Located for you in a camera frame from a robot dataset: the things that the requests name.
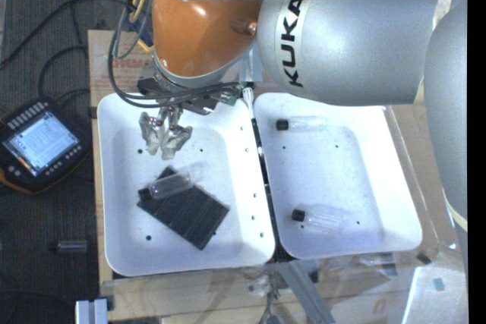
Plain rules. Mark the clear plastic bottle black cap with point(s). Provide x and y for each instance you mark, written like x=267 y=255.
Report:
x=300 y=123
x=319 y=218
x=169 y=185

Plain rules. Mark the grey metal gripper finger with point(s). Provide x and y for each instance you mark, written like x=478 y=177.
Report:
x=174 y=142
x=149 y=133

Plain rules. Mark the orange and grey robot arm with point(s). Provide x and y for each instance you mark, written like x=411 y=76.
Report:
x=341 y=38

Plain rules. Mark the white plastic tray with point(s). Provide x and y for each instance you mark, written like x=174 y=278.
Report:
x=322 y=170
x=228 y=163

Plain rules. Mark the black flat ribbed panel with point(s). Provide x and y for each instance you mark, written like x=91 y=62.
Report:
x=190 y=216

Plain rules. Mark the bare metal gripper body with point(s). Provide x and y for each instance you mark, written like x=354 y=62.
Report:
x=152 y=86

